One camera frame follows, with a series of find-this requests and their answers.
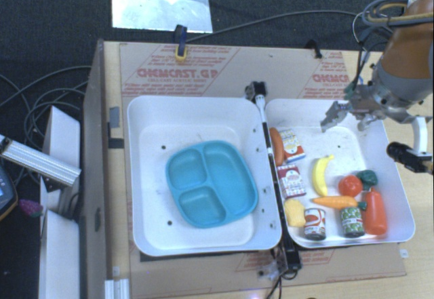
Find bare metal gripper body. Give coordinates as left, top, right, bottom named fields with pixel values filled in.
left=348, top=83, right=422, bottom=124

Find white plastic tray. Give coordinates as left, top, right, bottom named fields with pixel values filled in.
left=264, top=98, right=417, bottom=250
left=126, top=94, right=283, bottom=257

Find yellow and red carton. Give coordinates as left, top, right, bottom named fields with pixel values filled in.
left=277, top=128, right=307, bottom=164

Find green broccoli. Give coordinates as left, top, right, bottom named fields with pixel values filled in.
left=355, top=170, right=379, bottom=192

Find yellow banana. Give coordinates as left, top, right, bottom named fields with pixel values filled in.
left=311, top=154, right=336, bottom=198

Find orange sausage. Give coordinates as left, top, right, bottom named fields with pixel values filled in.
left=269, top=126, right=285, bottom=167

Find red tomato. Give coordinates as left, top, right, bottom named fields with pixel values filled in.
left=338, top=174, right=364, bottom=198

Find thin black and white rod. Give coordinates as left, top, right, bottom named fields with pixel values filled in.
left=255, top=94, right=293, bottom=258

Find red and white carton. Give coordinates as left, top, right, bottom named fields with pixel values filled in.
left=277, top=164, right=308, bottom=199

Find orange carrot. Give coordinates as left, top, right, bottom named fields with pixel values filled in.
left=312, top=195, right=368, bottom=212

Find orange bottle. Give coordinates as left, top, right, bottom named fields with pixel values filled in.
left=361, top=187, right=389, bottom=236

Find green peas can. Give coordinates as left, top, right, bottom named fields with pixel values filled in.
left=339, top=206, right=366, bottom=239

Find yellow toy bread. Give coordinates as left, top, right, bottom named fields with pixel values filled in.
left=283, top=198, right=307, bottom=228

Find red and white can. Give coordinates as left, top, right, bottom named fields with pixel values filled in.
left=303, top=207, right=328, bottom=241

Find brown cardboard board red print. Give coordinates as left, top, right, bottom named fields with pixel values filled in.
left=119, top=42, right=408, bottom=296

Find blue divided plate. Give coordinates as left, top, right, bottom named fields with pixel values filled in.
left=165, top=140, right=260, bottom=229

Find purple grapes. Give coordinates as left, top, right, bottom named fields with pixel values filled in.
left=18, top=199, right=45, bottom=218

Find black cylinder on white bracket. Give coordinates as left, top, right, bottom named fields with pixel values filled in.
left=386, top=115, right=434, bottom=175

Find black block with thin wires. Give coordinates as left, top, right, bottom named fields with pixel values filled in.
left=282, top=245, right=303, bottom=273
left=245, top=81, right=267, bottom=102

